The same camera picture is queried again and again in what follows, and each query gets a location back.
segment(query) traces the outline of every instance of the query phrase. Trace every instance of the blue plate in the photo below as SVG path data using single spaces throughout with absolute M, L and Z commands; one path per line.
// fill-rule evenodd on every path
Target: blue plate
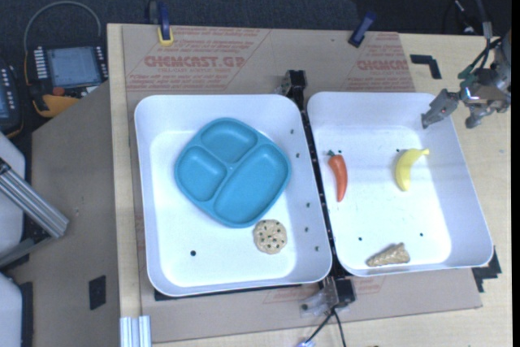
M 229 227 L 255 224 L 273 206 L 291 164 L 271 139 L 237 119 L 216 119 L 186 145 L 175 163 L 183 194 Z

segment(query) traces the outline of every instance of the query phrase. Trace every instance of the black cable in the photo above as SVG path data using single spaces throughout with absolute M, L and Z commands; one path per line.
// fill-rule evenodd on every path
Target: black cable
M 442 20 L 441 20 L 441 25 L 440 25 L 441 33 L 446 33 L 446 21 L 448 20 L 448 13 L 450 12 L 453 5 L 457 6 L 457 8 L 455 9 L 455 11 L 457 12 L 457 15 L 462 15 L 462 18 L 461 18 L 462 23 L 467 28 L 473 28 L 473 25 L 470 22 L 468 22 L 470 19 L 468 19 L 468 16 L 466 16 L 466 10 L 462 6 L 462 4 L 459 2 L 459 0 L 450 0 L 450 3 L 448 5 L 448 7 L 445 9 Z
M 484 68 L 484 66 L 486 65 L 486 62 L 488 61 L 489 50 L 491 49 L 490 45 L 491 45 L 491 43 L 490 43 L 489 39 L 486 38 L 486 48 L 484 49 L 482 63 L 479 65 L 479 69 Z
M 500 39 L 496 39 L 495 41 L 493 41 L 490 45 L 489 45 L 489 49 L 492 50 L 493 48 L 495 48 L 495 46 L 497 46 L 500 42 L 502 41 L 502 38 Z M 474 67 L 475 65 L 477 65 L 477 62 L 480 61 L 480 59 L 486 54 L 486 50 L 484 49 L 478 56 L 477 58 L 475 58 L 473 60 L 473 63 L 471 63 L 471 66 Z
M 332 308 L 332 313 L 336 317 L 336 321 L 338 322 L 338 327 L 340 328 L 340 334 L 341 334 L 341 344 L 343 344 L 343 347 L 347 347 L 347 342 L 345 341 L 345 334 L 343 333 L 343 326 L 341 325 L 340 317 L 338 313 L 336 312 L 336 308 Z
M 309 341 L 311 341 L 313 338 L 315 338 L 316 335 L 322 330 L 322 328 L 325 327 L 325 324 L 328 323 L 329 319 L 331 319 L 333 315 L 336 317 L 338 326 L 340 328 L 341 343 L 343 344 L 344 347 L 347 347 L 347 343 L 345 341 L 345 334 L 343 333 L 343 327 L 341 326 L 340 317 L 338 316 L 338 314 L 336 312 L 336 306 L 333 306 L 331 308 L 331 313 L 322 321 L 321 324 L 319 324 L 318 328 L 316 328 L 316 330 L 312 333 L 312 335 L 307 340 L 305 340 L 301 345 L 307 345 L 307 343 L 309 343 Z
M 332 318 L 332 314 L 327 315 L 327 317 L 323 320 L 321 324 L 319 324 L 318 328 L 312 333 L 312 335 L 303 342 L 304 345 L 306 345 L 309 341 L 311 341 L 313 338 L 316 337 L 316 335 L 322 330 L 323 327 L 325 327 L 325 324 L 328 323 L 328 320 Z
M 451 2 L 449 3 L 448 7 L 444 11 L 443 18 L 442 18 L 442 24 L 441 24 L 441 32 L 442 33 L 446 33 L 446 21 L 448 20 L 448 14 L 451 11 L 452 7 L 457 5 L 457 2 L 460 3 L 459 0 L 451 0 Z
M 477 33 L 478 29 L 475 30 L 475 24 L 478 24 L 479 22 L 476 21 L 476 18 L 472 16 L 468 16 L 466 14 L 466 9 L 462 5 L 462 0 L 451 0 L 452 5 L 448 7 L 448 10 L 444 14 L 443 23 L 442 23 L 442 29 L 443 32 L 445 32 L 445 22 L 448 18 L 447 14 L 450 10 L 450 8 L 455 5 L 456 6 L 456 14 L 457 14 L 457 20 L 459 20 L 459 24 L 464 25 L 464 33 Z
M 25 32 L 24 32 L 24 53 L 27 54 L 28 53 L 28 49 L 27 49 L 27 38 L 28 38 L 28 33 L 29 33 L 29 29 L 31 28 L 31 26 L 33 25 L 34 21 L 36 20 L 36 18 L 41 15 L 43 12 L 45 11 L 48 11 L 49 9 L 53 8 L 53 7 L 57 7 L 57 6 L 63 6 L 63 5 L 68 5 L 68 6 L 77 6 L 77 7 L 82 7 L 83 9 L 85 9 L 90 15 L 92 15 L 92 17 L 96 20 L 96 24 L 97 24 L 97 36 L 100 37 L 102 35 L 102 26 L 101 26 L 101 22 L 98 18 L 98 15 L 96 15 L 96 12 L 94 12 L 92 9 L 90 9 L 90 7 L 84 5 L 83 3 L 80 3 L 80 2 L 74 2 L 72 0 L 62 0 L 62 1 L 59 1 L 59 2 L 53 2 L 53 3 L 50 3 L 49 5 L 47 6 L 44 6 L 42 7 L 38 12 L 36 12 L 32 18 L 29 20 L 26 28 L 25 28 Z

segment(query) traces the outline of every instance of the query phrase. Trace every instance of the yellow banana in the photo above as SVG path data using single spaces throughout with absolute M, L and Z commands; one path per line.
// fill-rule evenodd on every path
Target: yellow banana
M 410 170 L 415 161 L 417 161 L 422 155 L 428 155 L 430 150 L 426 149 L 408 149 L 403 152 L 403 155 L 399 157 L 396 164 L 396 181 L 399 188 L 403 191 L 410 189 Z

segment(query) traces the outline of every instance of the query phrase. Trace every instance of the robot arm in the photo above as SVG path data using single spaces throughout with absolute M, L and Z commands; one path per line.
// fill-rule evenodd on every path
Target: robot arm
M 451 115 L 463 102 L 470 110 L 466 119 L 466 127 L 474 128 L 482 123 L 482 118 L 493 112 L 504 113 L 511 105 L 511 31 L 499 41 L 492 43 L 495 58 L 489 68 L 475 66 L 488 49 L 483 51 L 475 61 L 458 75 L 461 89 L 458 93 L 450 93 L 443 89 L 430 103 L 430 110 L 422 115 L 422 126 L 427 128 L 433 123 Z

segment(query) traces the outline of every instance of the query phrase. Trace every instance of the cookie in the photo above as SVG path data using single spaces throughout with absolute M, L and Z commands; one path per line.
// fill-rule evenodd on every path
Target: cookie
M 267 254 L 279 253 L 287 244 L 287 231 L 277 220 L 260 220 L 253 230 L 254 244 Z
M 408 263 L 410 255 L 405 249 L 404 243 L 394 245 L 384 252 L 372 256 L 366 261 L 366 265 L 370 267 Z

